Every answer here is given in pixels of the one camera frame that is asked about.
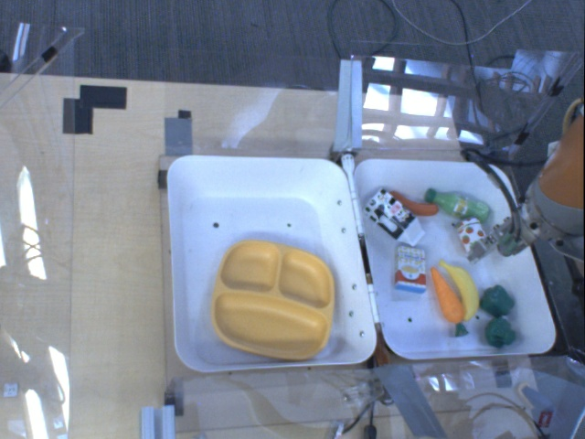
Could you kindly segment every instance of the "toy carrot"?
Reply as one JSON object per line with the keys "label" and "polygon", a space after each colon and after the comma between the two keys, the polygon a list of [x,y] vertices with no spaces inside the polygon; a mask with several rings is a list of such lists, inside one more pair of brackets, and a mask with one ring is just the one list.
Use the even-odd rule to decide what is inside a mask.
{"label": "toy carrot", "polygon": [[431,276],[432,282],[435,285],[437,298],[439,299],[441,312],[449,322],[455,324],[455,336],[462,337],[463,335],[467,335],[467,329],[462,324],[463,318],[465,317],[463,303],[435,267],[431,267]]}
{"label": "toy carrot", "polygon": [[434,203],[419,203],[417,201],[409,200],[397,190],[392,190],[390,195],[394,196],[396,200],[409,209],[413,215],[432,216],[439,213],[439,207]]}

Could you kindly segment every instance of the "yellow plate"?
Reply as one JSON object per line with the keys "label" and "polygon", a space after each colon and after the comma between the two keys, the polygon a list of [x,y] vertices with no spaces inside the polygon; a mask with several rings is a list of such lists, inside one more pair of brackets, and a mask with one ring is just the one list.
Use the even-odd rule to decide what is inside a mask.
{"label": "yellow plate", "polygon": [[309,359],[327,344],[335,285],[317,256],[268,241],[241,241],[219,266],[211,320],[228,345],[270,358]]}

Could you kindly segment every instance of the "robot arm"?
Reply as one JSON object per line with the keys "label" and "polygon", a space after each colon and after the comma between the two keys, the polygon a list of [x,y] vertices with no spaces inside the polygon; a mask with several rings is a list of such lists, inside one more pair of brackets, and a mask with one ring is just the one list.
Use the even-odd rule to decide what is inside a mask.
{"label": "robot arm", "polygon": [[[574,105],[566,119],[573,111]],[[513,219],[494,227],[490,238],[502,255],[515,255],[541,239],[583,261],[583,128],[582,114],[563,126],[557,150],[528,188],[519,210],[519,232]]]}

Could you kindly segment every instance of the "green bottle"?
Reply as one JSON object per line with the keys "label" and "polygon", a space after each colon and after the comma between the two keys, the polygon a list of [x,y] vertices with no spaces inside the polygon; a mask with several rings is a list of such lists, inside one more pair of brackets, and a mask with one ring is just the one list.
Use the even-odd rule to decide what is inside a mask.
{"label": "green bottle", "polygon": [[425,201],[435,203],[440,209],[458,218],[477,218],[480,222],[487,220],[490,208],[479,200],[471,200],[455,193],[441,193],[429,188],[424,194]]}

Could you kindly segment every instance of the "toy broccoli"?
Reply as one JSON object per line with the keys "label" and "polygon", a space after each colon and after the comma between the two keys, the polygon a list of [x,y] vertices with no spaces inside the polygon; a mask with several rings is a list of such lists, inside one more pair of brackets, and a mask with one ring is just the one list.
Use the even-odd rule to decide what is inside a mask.
{"label": "toy broccoli", "polygon": [[516,332],[507,320],[496,317],[485,327],[485,338],[492,347],[501,348],[516,339]]}
{"label": "toy broccoli", "polygon": [[514,299],[497,284],[485,290],[479,306],[494,317],[506,316],[514,307]]}

